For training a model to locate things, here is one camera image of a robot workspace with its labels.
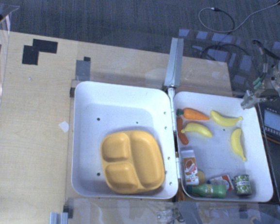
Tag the yellow divided plate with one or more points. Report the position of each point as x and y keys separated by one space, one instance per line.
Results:
x=135 y=162

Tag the yellow banana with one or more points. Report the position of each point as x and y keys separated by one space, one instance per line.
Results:
x=198 y=129
x=237 y=143
x=224 y=119

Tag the orange carrot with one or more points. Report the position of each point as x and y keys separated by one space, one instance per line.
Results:
x=195 y=114

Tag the small yellow round object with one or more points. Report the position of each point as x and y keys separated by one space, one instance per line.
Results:
x=201 y=177

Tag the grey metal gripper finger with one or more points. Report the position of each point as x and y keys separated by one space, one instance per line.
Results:
x=246 y=100
x=256 y=99

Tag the white plastic tray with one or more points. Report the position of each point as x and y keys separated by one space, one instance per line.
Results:
x=216 y=152
x=121 y=107

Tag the red-brown sausage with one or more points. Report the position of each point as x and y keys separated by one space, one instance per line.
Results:
x=182 y=134

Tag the green can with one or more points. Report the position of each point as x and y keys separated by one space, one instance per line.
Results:
x=242 y=185

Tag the white and red packet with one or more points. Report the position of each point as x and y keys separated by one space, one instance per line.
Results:
x=221 y=182

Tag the green bottle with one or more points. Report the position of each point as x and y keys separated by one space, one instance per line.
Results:
x=208 y=190

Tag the white and orange carton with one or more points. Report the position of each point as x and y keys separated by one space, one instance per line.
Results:
x=190 y=167

